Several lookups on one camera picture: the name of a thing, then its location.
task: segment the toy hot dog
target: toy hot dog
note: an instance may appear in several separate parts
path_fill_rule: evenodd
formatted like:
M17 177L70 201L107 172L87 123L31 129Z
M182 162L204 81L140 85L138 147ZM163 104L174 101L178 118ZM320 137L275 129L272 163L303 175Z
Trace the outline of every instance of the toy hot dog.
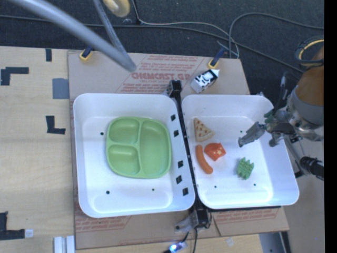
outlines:
M211 174L213 172L213 168L205 160L203 148L200 144L195 147L195 154L196 159L200 167L203 169L203 171L206 172L207 174Z

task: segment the cardboard sheet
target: cardboard sheet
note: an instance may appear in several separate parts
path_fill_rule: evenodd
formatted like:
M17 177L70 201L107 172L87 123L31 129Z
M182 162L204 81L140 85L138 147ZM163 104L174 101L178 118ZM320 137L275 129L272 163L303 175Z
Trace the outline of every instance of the cardboard sheet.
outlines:
M114 218L90 218L78 204L76 154L72 105L83 93L165 93L170 80L181 80L182 99L195 94L191 79L208 70L211 57L130 54L137 65L128 72L99 52L94 52L87 62L78 56L80 51L68 53L68 73L71 105L71 136L75 203L76 248L98 248L136 245L162 241L176 241L184 233L175 233L174 224L187 217L188 211ZM202 93L249 94L241 61L219 60L219 78ZM233 236L269 231L288 230L283 208L225 211L213 213L209 229L202 230L199 238Z

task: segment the toy food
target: toy food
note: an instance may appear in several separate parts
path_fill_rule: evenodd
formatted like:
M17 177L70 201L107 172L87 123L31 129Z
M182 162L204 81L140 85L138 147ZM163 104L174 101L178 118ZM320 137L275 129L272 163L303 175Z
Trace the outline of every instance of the toy food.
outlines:
M221 143L209 143L204 149L205 154L207 154L214 161L219 157L226 154L225 149L222 147Z
M239 161L239 165L236 169L236 174L239 177L242 177L244 180L247 180L251 175L253 169L254 163L251 163L249 159L246 160L246 157L244 157Z
M213 172L213 168L205 160L203 148L200 144L198 144L195 147L195 154L196 154L196 159L200 167L203 169L203 171L206 172L207 174L211 174Z
M198 118L194 118L194 134L198 142L210 139L215 132L206 127Z

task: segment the toy pizza slice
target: toy pizza slice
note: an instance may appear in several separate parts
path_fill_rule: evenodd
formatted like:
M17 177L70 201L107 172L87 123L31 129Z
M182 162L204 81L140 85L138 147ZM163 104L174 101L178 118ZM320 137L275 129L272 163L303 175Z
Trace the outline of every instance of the toy pizza slice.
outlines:
M215 132L206 127L198 118L194 118L194 134L196 141L205 141L210 139Z

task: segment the gray pipe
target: gray pipe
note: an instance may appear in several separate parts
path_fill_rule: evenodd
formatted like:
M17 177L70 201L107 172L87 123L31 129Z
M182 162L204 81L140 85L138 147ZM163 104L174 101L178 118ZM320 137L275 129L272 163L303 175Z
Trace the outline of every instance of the gray pipe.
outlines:
M111 43L124 55L128 55L126 50L124 49L122 43L120 42L119 38L117 37L117 34L115 33L115 30L113 29L108 16L105 13L103 4L101 3L101 0L92 0L94 2L96 11L101 19L101 22L104 25L104 28L110 38Z
M26 10L33 12L36 15L58 25L62 29L68 31L80 40L95 48L98 51L103 52L113 61L118 63L123 68L132 72L136 69L135 64L129 57L125 57L120 51L113 47L106 40L95 34L89 28L84 26L81 22L72 18L64 11L55 7L51 3L45 0L7 0L18 6L24 7Z

